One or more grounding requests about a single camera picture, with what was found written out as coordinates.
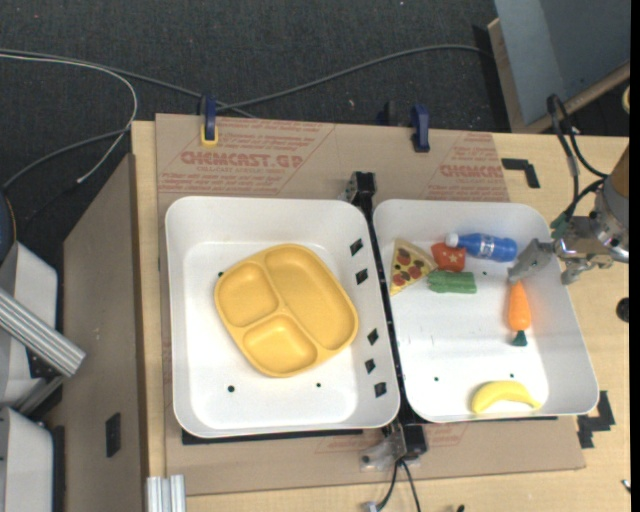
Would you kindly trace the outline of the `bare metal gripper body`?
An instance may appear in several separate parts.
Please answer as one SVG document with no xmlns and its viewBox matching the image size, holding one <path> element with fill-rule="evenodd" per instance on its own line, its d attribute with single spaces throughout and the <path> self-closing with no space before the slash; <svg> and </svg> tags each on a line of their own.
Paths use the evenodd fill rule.
<svg viewBox="0 0 640 512">
<path fill-rule="evenodd" d="M 629 262 L 629 228 L 604 214 L 562 219 L 552 231 L 558 255 L 565 259 Z"/>
</svg>

